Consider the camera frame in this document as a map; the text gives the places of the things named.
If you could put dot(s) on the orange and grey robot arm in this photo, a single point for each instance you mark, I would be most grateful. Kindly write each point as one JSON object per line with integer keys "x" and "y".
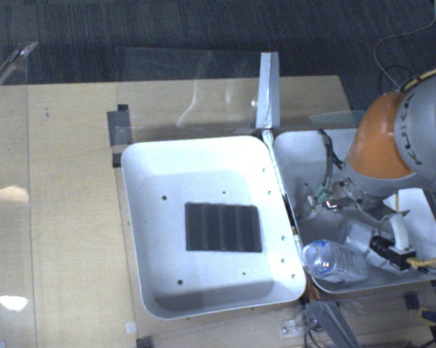
{"x": 423, "y": 132}

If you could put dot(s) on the black ribbed rectangular pad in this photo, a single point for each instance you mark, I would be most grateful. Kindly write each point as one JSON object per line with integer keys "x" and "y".
{"x": 222, "y": 227}

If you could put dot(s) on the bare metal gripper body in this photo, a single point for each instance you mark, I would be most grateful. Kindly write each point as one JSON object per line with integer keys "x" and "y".
{"x": 346, "y": 196}

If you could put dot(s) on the clear plastic bottle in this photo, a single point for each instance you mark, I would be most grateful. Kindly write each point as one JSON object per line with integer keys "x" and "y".
{"x": 356, "y": 235}
{"x": 332, "y": 262}

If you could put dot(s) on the white plastic tray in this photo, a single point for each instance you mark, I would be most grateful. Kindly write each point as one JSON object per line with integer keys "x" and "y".
{"x": 299, "y": 154}
{"x": 201, "y": 155}

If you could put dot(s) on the black cylinder on white bracket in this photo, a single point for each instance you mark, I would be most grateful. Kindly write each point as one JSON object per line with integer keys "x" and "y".
{"x": 400, "y": 257}

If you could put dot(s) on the thin black and white rod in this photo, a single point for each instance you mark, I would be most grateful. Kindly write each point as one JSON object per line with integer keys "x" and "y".
{"x": 269, "y": 146}

